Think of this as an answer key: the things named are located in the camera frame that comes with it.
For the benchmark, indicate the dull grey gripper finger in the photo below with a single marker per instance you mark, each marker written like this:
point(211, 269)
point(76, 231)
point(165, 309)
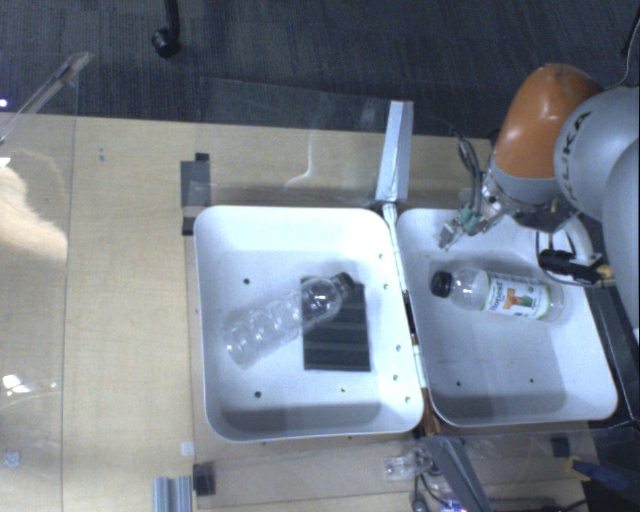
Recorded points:
point(448, 235)

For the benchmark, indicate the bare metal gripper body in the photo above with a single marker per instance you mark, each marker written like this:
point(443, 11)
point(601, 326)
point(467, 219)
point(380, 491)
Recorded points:
point(492, 200)

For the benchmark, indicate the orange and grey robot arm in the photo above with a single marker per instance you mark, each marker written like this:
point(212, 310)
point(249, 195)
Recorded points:
point(590, 150)

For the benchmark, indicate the clear bottle with printed label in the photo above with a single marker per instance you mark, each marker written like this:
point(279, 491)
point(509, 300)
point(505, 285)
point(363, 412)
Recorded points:
point(510, 297)

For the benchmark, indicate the white plastic tray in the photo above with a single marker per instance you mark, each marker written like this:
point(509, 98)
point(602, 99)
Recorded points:
point(280, 240)
point(500, 360)

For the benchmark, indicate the black ribbed foam block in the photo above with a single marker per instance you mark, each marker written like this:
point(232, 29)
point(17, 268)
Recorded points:
point(345, 345)

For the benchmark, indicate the clear plastic bottle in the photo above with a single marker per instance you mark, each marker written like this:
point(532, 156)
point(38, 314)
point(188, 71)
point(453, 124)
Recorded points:
point(270, 325)

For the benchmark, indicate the pale wood board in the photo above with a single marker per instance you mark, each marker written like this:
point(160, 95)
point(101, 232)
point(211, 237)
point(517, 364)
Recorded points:
point(182, 300)

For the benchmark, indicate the black caster wheel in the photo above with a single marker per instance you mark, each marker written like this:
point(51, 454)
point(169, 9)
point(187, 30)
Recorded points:
point(167, 40)

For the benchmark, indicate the black cylinder on white bracket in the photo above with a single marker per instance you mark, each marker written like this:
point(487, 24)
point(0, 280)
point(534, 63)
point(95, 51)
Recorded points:
point(567, 264)

